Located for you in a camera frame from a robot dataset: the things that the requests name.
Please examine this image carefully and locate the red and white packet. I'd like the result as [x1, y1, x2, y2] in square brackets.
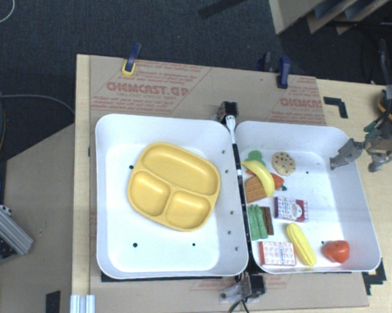
[256, 239, 299, 269]

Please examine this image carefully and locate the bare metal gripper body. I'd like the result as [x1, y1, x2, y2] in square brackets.
[362, 129, 392, 164]

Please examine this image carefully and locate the yellow banana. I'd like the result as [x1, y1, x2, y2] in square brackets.
[239, 159, 278, 199]

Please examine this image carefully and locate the black block with thin wires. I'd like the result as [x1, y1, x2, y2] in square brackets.
[214, 100, 240, 123]
[218, 271, 268, 308]

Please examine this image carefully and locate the brown chocolate bar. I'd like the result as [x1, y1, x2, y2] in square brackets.
[258, 206, 276, 236]

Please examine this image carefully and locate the orange carrot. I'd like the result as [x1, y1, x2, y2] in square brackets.
[244, 169, 289, 192]

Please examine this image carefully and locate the yellow corn cob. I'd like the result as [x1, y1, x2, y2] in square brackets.
[282, 222, 321, 268]

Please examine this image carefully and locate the green asparagus bundle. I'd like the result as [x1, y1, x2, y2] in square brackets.
[244, 204, 271, 243]

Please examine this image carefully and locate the brown chocolate chip biscuit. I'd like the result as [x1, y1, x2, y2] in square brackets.
[270, 150, 298, 178]

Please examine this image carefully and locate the yellow divided plate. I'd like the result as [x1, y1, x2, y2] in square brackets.
[124, 139, 225, 235]

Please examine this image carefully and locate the orange red tomato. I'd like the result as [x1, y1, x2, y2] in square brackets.
[321, 238, 351, 265]

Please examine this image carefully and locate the green broccoli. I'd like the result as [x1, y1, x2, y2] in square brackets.
[246, 149, 268, 168]

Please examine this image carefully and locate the thin black and white rod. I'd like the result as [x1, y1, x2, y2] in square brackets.
[215, 115, 264, 275]

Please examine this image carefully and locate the brown cardboard board red print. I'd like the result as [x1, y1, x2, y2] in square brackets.
[71, 55, 387, 313]

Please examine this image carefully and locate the orange brown waffle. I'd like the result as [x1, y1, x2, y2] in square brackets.
[242, 175, 270, 206]

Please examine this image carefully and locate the white plastic tray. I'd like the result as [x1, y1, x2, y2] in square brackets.
[84, 111, 259, 288]
[224, 119, 391, 282]

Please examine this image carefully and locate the white and red carton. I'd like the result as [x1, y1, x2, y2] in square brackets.
[272, 196, 311, 224]

